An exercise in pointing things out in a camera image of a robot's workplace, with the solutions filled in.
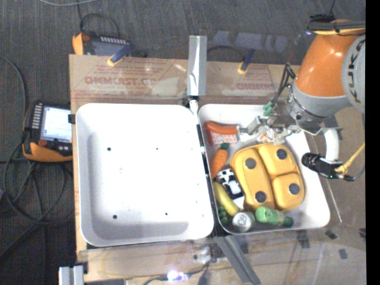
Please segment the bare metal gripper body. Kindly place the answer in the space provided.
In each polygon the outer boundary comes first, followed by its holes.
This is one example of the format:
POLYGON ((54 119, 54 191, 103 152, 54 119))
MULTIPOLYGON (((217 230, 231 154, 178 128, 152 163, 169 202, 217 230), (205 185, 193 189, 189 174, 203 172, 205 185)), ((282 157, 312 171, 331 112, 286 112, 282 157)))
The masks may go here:
POLYGON ((323 117, 309 113, 293 101, 269 102, 266 105, 266 124, 270 128, 281 128, 292 132, 306 131, 316 135, 321 130, 323 117))

